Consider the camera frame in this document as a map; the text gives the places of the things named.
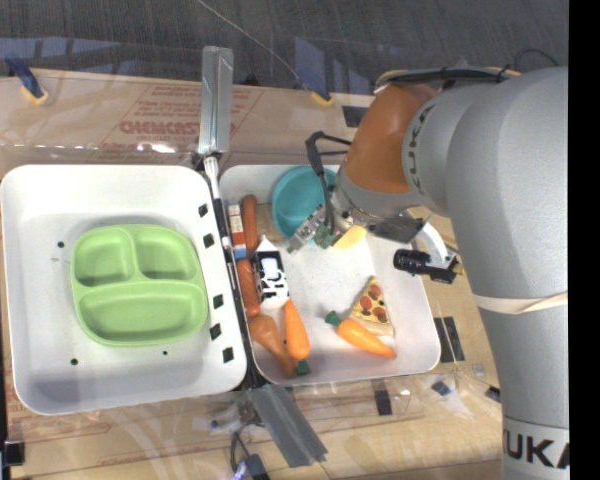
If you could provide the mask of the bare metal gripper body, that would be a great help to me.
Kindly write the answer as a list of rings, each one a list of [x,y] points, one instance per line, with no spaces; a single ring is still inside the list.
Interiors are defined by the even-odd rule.
[[[322,203],[296,229],[286,251],[294,255],[310,243],[324,250],[346,250],[366,237],[368,225],[369,216],[358,208]]]

